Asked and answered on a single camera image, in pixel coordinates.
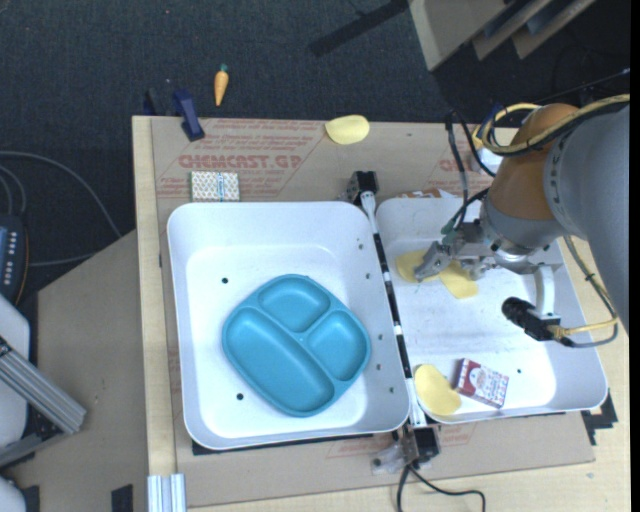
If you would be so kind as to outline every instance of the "yellow object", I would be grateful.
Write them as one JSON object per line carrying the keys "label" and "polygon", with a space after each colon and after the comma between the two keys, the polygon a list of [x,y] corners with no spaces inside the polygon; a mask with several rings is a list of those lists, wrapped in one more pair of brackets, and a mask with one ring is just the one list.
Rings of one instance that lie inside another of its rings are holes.
{"label": "yellow object", "polygon": [[[630,94],[619,94],[617,96],[610,96],[608,98],[594,101],[579,110],[576,109],[574,112],[559,120],[553,126],[549,126],[546,130],[534,134],[531,138],[518,142],[512,142],[508,146],[497,146],[489,141],[489,134],[491,133],[493,125],[495,124],[494,120],[486,123],[482,128],[482,133],[479,133],[478,135],[481,137],[484,147],[492,153],[495,153],[496,155],[515,156],[522,152],[529,153],[532,150],[532,146],[537,147],[540,144],[550,142],[562,133],[566,133],[567,131],[571,130],[572,127],[575,126],[575,123],[580,120],[580,118],[588,119],[589,117],[593,116],[594,112],[596,112],[597,110],[609,108],[611,105],[615,104],[630,102]],[[515,106],[507,107],[505,109],[505,113],[514,112],[516,110],[531,110],[530,107],[531,104],[519,103]]]}
{"label": "yellow object", "polygon": [[425,412],[439,416],[449,416],[462,405],[462,399],[449,381],[431,364],[418,367],[413,382],[416,386],[418,402]]}
{"label": "yellow object", "polygon": [[216,76],[213,79],[213,94],[216,98],[216,107],[219,107],[222,103],[224,93],[227,91],[227,85],[229,85],[227,65],[221,64],[220,70],[216,73]]}
{"label": "yellow object", "polygon": [[573,239],[570,236],[565,236],[564,241],[567,244],[567,248],[569,249],[571,256],[573,256],[573,259],[576,260],[578,267],[580,267],[580,269],[583,271],[585,276],[589,276],[587,278],[589,280],[589,283],[591,283],[591,286],[596,290],[600,298],[603,300],[603,302],[605,303],[605,306],[611,312],[612,317],[609,320],[605,320],[604,322],[582,325],[580,327],[566,328],[566,327],[560,327],[559,325],[549,325],[547,326],[547,330],[549,330],[549,332],[553,334],[553,337],[556,340],[560,340],[563,337],[568,337],[573,334],[577,334],[579,332],[588,332],[588,331],[595,331],[597,329],[604,329],[605,327],[614,327],[618,322],[619,318],[618,318],[618,315],[614,314],[613,312],[613,306],[611,306],[611,297],[609,297],[609,293],[604,289],[602,284],[599,283],[597,279],[595,279],[594,277],[595,274],[593,274],[589,270],[589,267],[587,267],[587,264],[580,257],[580,254],[578,254],[578,248],[573,243]]}
{"label": "yellow object", "polygon": [[[396,269],[402,279],[410,283],[418,282],[413,275],[413,269],[422,263],[422,257],[425,252],[424,249],[412,251],[396,258]],[[422,282],[432,281],[437,278],[440,278],[442,284],[446,286],[447,290],[449,290],[456,299],[466,299],[478,293],[477,283],[469,278],[467,271],[464,270],[457,261],[452,261],[442,272],[435,276],[428,277]]]}
{"label": "yellow object", "polygon": [[[537,105],[535,103],[516,103],[515,105],[509,105],[508,107],[503,108],[499,112],[496,112],[496,114],[493,116],[493,119],[492,119],[492,125],[497,123],[500,119],[502,119],[507,114],[511,114],[511,112],[517,112],[520,110],[536,110],[539,107],[540,105]],[[473,145],[475,146],[476,150],[479,150],[484,146],[482,142],[482,136],[480,134],[480,128],[481,128],[481,125],[478,125],[475,127],[473,132],[471,132],[471,140],[473,140]]]}
{"label": "yellow object", "polygon": [[337,117],[324,126],[331,140],[338,144],[354,144],[369,134],[369,121],[360,115]]}

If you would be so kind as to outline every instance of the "white tray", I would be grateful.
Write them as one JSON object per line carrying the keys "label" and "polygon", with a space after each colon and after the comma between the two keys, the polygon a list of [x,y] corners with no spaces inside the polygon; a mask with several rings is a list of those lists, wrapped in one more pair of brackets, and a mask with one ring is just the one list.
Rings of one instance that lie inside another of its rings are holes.
{"label": "white tray", "polygon": [[[377,211],[412,368],[432,364],[455,384],[458,363],[468,357],[509,377],[501,409],[462,397],[455,414],[431,417],[442,423],[460,423],[599,406],[607,395],[607,381],[595,348],[535,341],[502,314],[502,303],[508,297],[535,304],[531,275],[490,270],[477,282],[478,295],[462,300],[454,298],[439,280],[417,284],[400,277],[396,257],[426,250],[433,240],[440,240],[441,227],[459,207],[457,198],[398,198],[383,202]],[[477,208],[470,208],[467,215],[467,220],[473,219]],[[562,325],[584,325],[558,244],[532,261],[561,265],[555,272],[555,312],[562,316]],[[588,333],[572,339],[592,341]]]}
{"label": "white tray", "polygon": [[[178,322],[184,420],[214,450],[386,432],[409,396],[384,281],[364,213],[343,202],[192,203],[167,226]],[[363,323],[371,357],[327,410],[297,418],[253,392],[222,350],[233,309],[267,281],[301,274]]]}

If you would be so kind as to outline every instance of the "red box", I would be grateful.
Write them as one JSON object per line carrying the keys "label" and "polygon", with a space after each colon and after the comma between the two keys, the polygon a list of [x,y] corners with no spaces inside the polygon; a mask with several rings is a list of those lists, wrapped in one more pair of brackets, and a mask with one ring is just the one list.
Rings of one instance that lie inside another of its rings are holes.
{"label": "red box", "polygon": [[499,409],[504,405],[509,377],[465,358],[460,364],[456,391]]}

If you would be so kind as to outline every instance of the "dark carpet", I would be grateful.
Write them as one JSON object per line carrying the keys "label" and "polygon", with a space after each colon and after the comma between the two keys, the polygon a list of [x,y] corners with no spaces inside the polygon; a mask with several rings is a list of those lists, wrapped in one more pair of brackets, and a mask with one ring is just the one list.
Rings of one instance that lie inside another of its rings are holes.
{"label": "dark carpet", "polygon": [[[479,122],[496,103],[629,92],[631,2],[600,0],[520,60],[510,42],[480,62],[463,46],[430,73],[404,0],[0,0],[0,152],[53,159],[85,181],[117,230],[134,229],[131,116],[150,88],[187,88],[200,116]],[[211,100],[220,63],[233,95]],[[13,209],[26,206],[31,261],[24,296],[117,238],[70,173],[0,157]],[[0,212],[8,210],[0,187]]]}

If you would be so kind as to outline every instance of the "yellow cable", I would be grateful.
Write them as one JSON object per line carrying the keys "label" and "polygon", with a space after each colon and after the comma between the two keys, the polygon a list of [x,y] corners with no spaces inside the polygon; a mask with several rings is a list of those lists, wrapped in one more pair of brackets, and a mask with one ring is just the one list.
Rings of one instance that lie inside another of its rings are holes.
{"label": "yellow cable", "polygon": [[[610,309],[610,311],[613,311],[613,308],[610,306],[611,298],[609,297],[609,294],[604,289],[604,287],[598,281],[595,280],[594,274],[590,271],[587,264],[580,257],[580,254],[578,253],[578,249],[573,243],[573,240],[568,236],[565,237],[564,240],[565,240],[565,243],[567,244],[567,247],[569,248],[569,252],[571,253],[571,256],[573,256],[573,258],[576,260],[578,267],[580,267],[585,273],[585,275],[588,276],[588,280],[591,283],[591,286],[593,286],[596,289],[596,291],[600,292],[600,296],[601,298],[603,298],[603,300],[606,299],[606,301],[609,302],[609,304],[605,304],[606,306],[608,306],[607,309]],[[603,322],[597,322],[594,324],[581,325],[579,327],[561,327],[559,325],[550,325],[550,326],[547,326],[547,329],[553,334],[553,337],[556,340],[559,340],[563,337],[568,337],[568,336],[571,336],[572,334],[577,334],[579,332],[595,331],[597,329],[612,327],[616,324],[617,321],[618,321],[618,315],[612,315],[612,317],[609,320],[605,320]]]}
{"label": "yellow cable", "polygon": [[531,106],[533,104],[522,104],[522,103],[518,103],[516,105],[512,105],[511,107],[506,107],[503,110],[501,110],[498,114],[496,114],[496,116],[494,116],[494,118],[492,118],[487,124],[484,125],[484,128],[482,130],[482,133],[480,133],[480,139],[482,141],[482,144],[485,148],[487,148],[489,151],[491,151],[492,153],[495,153],[497,155],[505,155],[505,156],[509,156],[515,153],[519,153],[522,151],[526,151],[528,150],[531,146],[535,146],[536,144],[539,144],[541,141],[554,136],[556,133],[558,133],[562,128],[564,128],[565,126],[567,126],[568,124],[574,122],[575,120],[584,117],[586,115],[592,114],[593,112],[608,107],[609,105],[615,104],[615,103],[628,103],[631,101],[631,95],[630,94],[620,94],[617,96],[611,96],[609,98],[604,98],[602,100],[599,101],[595,101],[593,103],[590,103],[589,105],[582,107],[579,110],[576,110],[575,112],[573,112],[572,114],[569,114],[568,116],[564,117],[563,119],[561,119],[560,121],[558,121],[556,124],[554,124],[553,126],[550,126],[549,128],[547,128],[546,130],[544,130],[542,133],[531,137],[530,139],[521,142],[519,144],[512,144],[512,145],[508,145],[508,146],[496,146],[494,144],[492,144],[491,142],[489,142],[489,134],[491,133],[491,130],[493,129],[493,125],[495,124],[495,122],[500,119],[501,117],[504,117],[506,114],[508,114],[509,112],[513,112],[515,110],[525,110],[525,109],[529,109],[528,107],[521,107],[521,105],[525,105],[525,106]]}
{"label": "yellow cable", "polygon": [[[511,112],[517,112],[519,110],[535,110],[537,108],[540,108],[540,105],[536,105],[535,103],[515,103],[513,105],[509,105],[508,107],[505,107],[500,111],[496,112],[496,114],[492,118],[492,124],[497,123],[498,121],[500,121],[500,119],[505,117],[507,114],[510,114]],[[479,149],[482,146],[484,146],[482,138],[478,135],[478,132],[480,131],[481,126],[482,125],[476,126],[473,132],[471,132],[471,138],[473,139],[476,145],[476,149]]]}

